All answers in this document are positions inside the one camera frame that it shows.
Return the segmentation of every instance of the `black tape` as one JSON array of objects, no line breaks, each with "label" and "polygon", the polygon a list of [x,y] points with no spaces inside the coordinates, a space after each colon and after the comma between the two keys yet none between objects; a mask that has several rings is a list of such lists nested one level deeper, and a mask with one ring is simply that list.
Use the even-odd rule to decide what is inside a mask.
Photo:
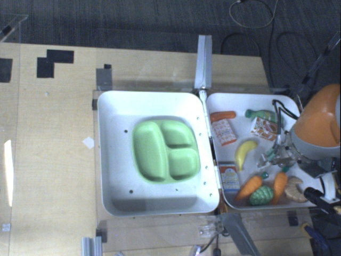
[{"label": "black tape", "polygon": [[92,100],[92,110],[93,111],[97,111],[97,103],[98,103],[98,100],[96,100],[96,99]]},{"label": "black tape", "polygon": [[287,216],[288,216],[289,225],[291,227],[297,227],[298,226],[298,217],[297,217],[296,211],[288,211]]},{"label": "black tape", "polygon": [[37,59],[37,78],[54,78],[54,64],[47,58]]},{"label": "black tape", "polygon": [[12,76],[12,59],[0,58],[0,83],[9,83]]},{"label": "black tape", "polygon": [[107,231],[103,229],[96,229],[96,237],[101,236],[102,237],[102,243],[106,243],[108,241],[107,238]]},{"label": "black tape", "polygon": [[50,63],[74,63],[74,51],[48,49],[47,60]]},{"label": "black tape", "polygon": [[12,30],[11,26],[7,26],[2,30],[2,33],[6,36],[8,33],[10,33]]}]

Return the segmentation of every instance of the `black cable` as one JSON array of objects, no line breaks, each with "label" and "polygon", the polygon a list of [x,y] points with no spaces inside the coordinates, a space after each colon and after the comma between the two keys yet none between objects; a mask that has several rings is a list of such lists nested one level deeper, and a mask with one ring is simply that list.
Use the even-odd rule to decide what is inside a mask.
[{"label": "black cable", "polygon": [[236,36],[236,35],[240,35],[240,36],[243,36],[245,38],[248,38],[249,40],[251,40],[256,48],[257,48],[257,57],[260,57],[261,56],[261,49],[259,48],[259,45],[257,44],[257,42],[255,40],[253,40],[251,37],[249,37],[247,34],[245,33],[231,33],[231,34],[228,34],[227,36],[225,36],[225,38],[222,40],[222,43],[220,45],[220,54],[224,54],[224,44],[226,43],[226,41],[231,38],[232,36]]},{"label": "black cable", "polygon": [[218,248],[218,243],[219,243],[219,234],[217,235],[216,248]]},{"label": "black cable", "polygon": [[270,19],[270,21],[268,23],[266,23],[265,25],[263,26],[259,26],[259,27],[248,27],[248,26],[245,26],[241,23],[239,23],[232,15],[232,8],[237,5],[237,4],[241,4],[243,3],[244,1],[246,0],[236,0],[234,3],[231,4],[230,8],[229,8],[229,15],[231,17],[231,19],[240,27],[242,28],[248,28],[248,29],[261,29],[261,28],[265,28],[267,26],[269,26],[270,24],[272,24],[272,28],[271,28],[271,32],[270,32],[270,38],[269,38],[269,45],[268,45],[268,68],[269,68],[269,84],[270,84],[270,88],[274,88],[274,80],[273,80],[273,76],[272,76],[272,73],[271,73],[271,40],[272,40],[272,36],[273,36],[273,31],[274,31],[274,17],[275,17],[275,13],[276,13],[276,10],[277,10],[277,5],[278,5],[278,2],[279,0],[276,0],[275,2],[275,6],[274,6],[274,9],[273,9],[273,12],[272,10],[270,9],[270,7],[265,3],[263,2],[262,0],[255,0],[255,1],[258,1],[258,2],[261,2],[263,3],[267,8],[268,10],[271,12],[271,16],[272,18]]},{"label": "black cable", "polygon": [[206,251],[208,249],[208,247],[211,245],[211,243],[213,243],[215,238],[218,238],[219,234],[223,235],[224,237],[228,237],[230,235],[229,232],[225,228],[222,229],[221,231],[219,231],[215,235],[213,235],[213,237],[209,240],[207,245],[205,245],[203,248],[200,249],[200,253]]},{"label": "black cable", "polygon": [[297,77],[299,77],[299,78],[302,79],[302,76],[298,73],[297,69],[295,69],[294,67],[292,67],[292,66],[287,62],[287,60],[282,56],[282,54],[281,54],[281,52],[280,52],[280,50],[281,50],[281,49],[279,48],[280,39],[282,39],[283,37],[285,37],[285,36],[287,36],[287,35],[294,35],[295,37],[298,37],[298,38],[301,38],[301,39],[307,41],[307,42],[308,42],[308,45],[309,45],[309,47],[310,47],[310,49],[312,50],[312,53],[314,54],[314,59],[315,59],[315,60],[316,60],[316,58],[317,58],[316,51],[315,51],[315,49],[314,49],[312,43],[311,43],[304,35],[302,35],[302,34],[299,34],[299,33],[293,32],[293,31],[284,31],[284,32],[280,33],[280,34],[277,36],[277,38],[276,38],[276,40],[275,40],[275,46],[276,46],[276,51],[277,51],[277,53],[278,53],[279,58],[280,58],[280,59],[281,59],[289,68],[290,68],[290,70],[291,70],[292,72],[294,72],[294,73],[297,75]]},{"label": "black cable", "polygon": [[276,114],[278,114],[277,103],[279,103],[282,106],[282,108],[280,109],[282,110],[283,113],[285,113],[286,115],[288,115],[289,117],[293,119],[296,119],[296,120],[298,119],[298,116],[296,116],[293,112],[291,112],[288,108],[286,108],[283,102],[274,99],[272,100],[272,105],[274,105],[275,107]]}]

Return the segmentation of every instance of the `green bottle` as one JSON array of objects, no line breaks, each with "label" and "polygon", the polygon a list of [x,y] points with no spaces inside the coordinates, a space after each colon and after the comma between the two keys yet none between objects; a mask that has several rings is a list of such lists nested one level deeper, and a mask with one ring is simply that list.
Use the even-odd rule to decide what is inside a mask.
[{"label": "green bottle", "polygon": [[253,110],[247,109],[245,112],[245,116],[251,119],[254,119],[255,117],[260,117],[260,118],[266,119],[267,121],[277,123],[276,113],[272,111],[268,111],[268,110],[253,111]]}]

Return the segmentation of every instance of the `snack package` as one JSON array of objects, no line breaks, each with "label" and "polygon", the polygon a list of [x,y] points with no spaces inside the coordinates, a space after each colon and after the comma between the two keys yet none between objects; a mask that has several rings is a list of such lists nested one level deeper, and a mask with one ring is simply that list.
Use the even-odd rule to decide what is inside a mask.
[{"label": "snack package", "polygon": [[212,128],[221,146],[233,143],[237,140],[237,137],[233,133],[226,118],[221,119],[220,121],[212,122]]},{"label": "snack package", "polygon": [[223,189],[225,191],[235,191],[240,189],[237,169],[234,164],[220,164],[219,171]]},{"label": "snack package", "polygon": [[278,126],[276,123],[256,117],[251,123],[251,133],[261,138],[274,141],[277,136]]}]

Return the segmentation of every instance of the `toy banana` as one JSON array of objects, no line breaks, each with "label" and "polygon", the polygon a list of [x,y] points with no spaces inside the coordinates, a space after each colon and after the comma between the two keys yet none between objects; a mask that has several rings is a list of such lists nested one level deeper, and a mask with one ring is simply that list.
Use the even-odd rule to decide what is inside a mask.
[{"label": "toy banana", "polygon": [[248,140],[245,141],[244,143],[242,143],[235,154],[235,158],[236,158],[236,163],[238,165],[239,171],[241,171],[243,169],[243,163],[246,157],[246,154],[255,149],[257,147],[258,143],[254,140]]},{"label": "toy banana", "polygon": [[297,189],[298,184],[302,184],[303,181],[298,177],[291,177],[288,180],[287,186],[284,190],[286,196],[298,203],[308,201],[307,198]]}]

